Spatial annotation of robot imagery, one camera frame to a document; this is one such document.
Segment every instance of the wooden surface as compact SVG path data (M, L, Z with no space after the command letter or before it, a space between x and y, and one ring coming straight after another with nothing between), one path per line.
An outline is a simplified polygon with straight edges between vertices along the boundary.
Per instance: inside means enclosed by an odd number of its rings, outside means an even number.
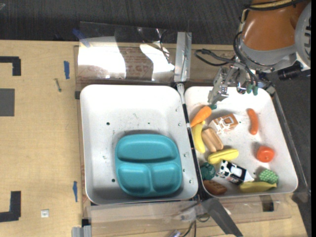
M11 64L0 63L0 88L15 88L15 116L0 117L0 212L9 210L11 191L22 193L19 221L0 223L0 236L66 237L71 236L72 227L81 225L75 45L78 43L0 40L0 56L19 56L22 61L20 77L12 76ZM225 46L222 50L231 49ZM70 63L70 79L65 78L64 61ZM54 78L62 92L57 90ZM249 237L307 236L297 205L291 199L288 204L288 218L237 226ZM41 218L43 209L49 209L48 218ZM199 237L223 234L217 226L197 230Z

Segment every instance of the toy carrot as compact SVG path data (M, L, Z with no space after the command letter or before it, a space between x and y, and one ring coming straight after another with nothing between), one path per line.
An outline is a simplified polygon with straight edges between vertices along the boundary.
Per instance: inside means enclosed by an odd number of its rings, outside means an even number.
M252 135L256 135L259 129L259 121L258 121L257 114L251 108L247 109L247 113L249 115L250 122L251 122L250 133Z
M211 114L212 114L212 109L208 105L204 106L201 110L199 110L199 112L195 115L195 117L191 121L190 123L191 127L203 122L209 116L211 116Z

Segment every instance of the yellow banana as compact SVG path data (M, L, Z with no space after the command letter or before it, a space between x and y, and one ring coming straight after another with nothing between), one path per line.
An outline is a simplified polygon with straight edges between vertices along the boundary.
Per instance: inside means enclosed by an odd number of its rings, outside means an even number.
M221 151L217 151L216 153L212 153L208 156L207 161L209 164L217 164L221 160L231 161L237 158L239 155L239 151L237 149L224 149Z
M192 127L194 147L196 148L196 150L198 150L202 154L205 153L205 145L203 143L202 136L201 136L204 124L205 124L205 121L203 121L202 123L196 124L195 126Z
M246 182L239 185L241 192L265 192L272 187L277 187L277 184L269 184L266 182Z

